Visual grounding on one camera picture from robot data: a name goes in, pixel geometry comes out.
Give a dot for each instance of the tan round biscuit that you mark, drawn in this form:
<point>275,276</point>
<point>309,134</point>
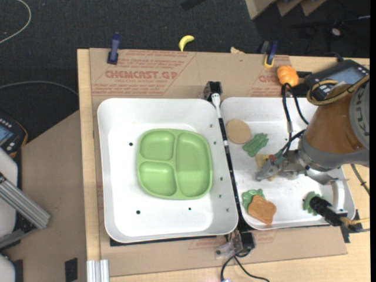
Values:
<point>237,131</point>

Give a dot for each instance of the small beige toy bread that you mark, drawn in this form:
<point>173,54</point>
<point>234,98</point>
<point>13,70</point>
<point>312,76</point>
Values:
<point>235,50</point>

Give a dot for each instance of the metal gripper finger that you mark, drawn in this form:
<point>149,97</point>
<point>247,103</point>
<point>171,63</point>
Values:
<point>265,170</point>
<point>283,174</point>

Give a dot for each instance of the yellow banana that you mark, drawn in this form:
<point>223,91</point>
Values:
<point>185,41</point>

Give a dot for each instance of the white plastic tray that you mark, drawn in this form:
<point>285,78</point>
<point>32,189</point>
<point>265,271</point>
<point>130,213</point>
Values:
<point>288,192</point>
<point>123,163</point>

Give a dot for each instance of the orange toy croissant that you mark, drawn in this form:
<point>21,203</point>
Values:
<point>287,74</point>

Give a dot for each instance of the black cylinder on white bracket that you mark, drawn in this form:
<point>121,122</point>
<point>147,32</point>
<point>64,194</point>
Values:
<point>326,210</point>

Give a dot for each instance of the thin black and white rod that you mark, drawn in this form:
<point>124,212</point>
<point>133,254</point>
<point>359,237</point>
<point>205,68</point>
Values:
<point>225,140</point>

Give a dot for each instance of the toy pizza slice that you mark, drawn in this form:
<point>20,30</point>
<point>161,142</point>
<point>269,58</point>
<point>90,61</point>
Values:
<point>261,161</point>

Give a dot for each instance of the green toy broccoli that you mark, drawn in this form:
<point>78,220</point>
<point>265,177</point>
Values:
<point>307,203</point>

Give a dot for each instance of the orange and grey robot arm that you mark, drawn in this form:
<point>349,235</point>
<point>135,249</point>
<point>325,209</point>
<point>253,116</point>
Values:
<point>332,128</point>

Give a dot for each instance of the brown cardboard board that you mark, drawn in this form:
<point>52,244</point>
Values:
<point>152,69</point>

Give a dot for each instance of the green toy bean pods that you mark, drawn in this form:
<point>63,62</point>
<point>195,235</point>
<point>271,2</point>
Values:
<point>255,145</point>

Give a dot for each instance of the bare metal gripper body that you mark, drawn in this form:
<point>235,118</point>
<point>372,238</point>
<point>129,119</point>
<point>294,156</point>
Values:
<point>293,163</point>

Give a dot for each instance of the green divided plate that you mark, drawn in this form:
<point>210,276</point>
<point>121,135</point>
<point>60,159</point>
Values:
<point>188,163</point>

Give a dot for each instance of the orange toy carrot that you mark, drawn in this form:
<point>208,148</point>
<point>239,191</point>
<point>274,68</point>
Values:
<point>261,208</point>

